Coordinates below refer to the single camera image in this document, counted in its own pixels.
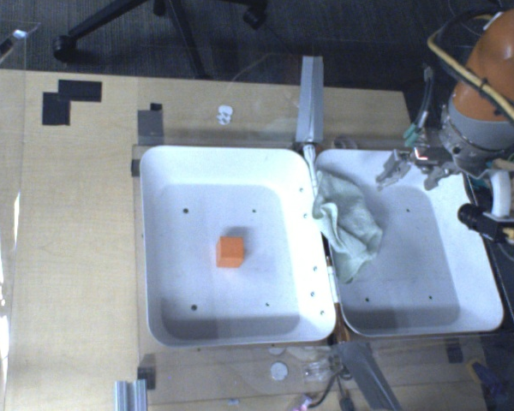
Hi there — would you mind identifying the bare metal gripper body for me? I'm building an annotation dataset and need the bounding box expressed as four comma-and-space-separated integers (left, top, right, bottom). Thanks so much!
410, 128, 492, 173

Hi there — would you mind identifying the pale green cloth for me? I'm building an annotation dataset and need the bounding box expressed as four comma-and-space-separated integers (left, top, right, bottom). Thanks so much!
311, 169, 385, 285

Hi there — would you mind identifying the orange cube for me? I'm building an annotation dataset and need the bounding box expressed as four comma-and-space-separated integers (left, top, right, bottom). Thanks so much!
215, 235, 246, 269

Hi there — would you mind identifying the white plastic tray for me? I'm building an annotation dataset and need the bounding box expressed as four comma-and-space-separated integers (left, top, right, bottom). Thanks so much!
139, 145, 338, 348
314, 148, 505, 337

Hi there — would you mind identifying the black cylinder on white bracket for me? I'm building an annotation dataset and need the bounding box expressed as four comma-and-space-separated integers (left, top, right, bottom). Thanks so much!
457, 169, 514, 242

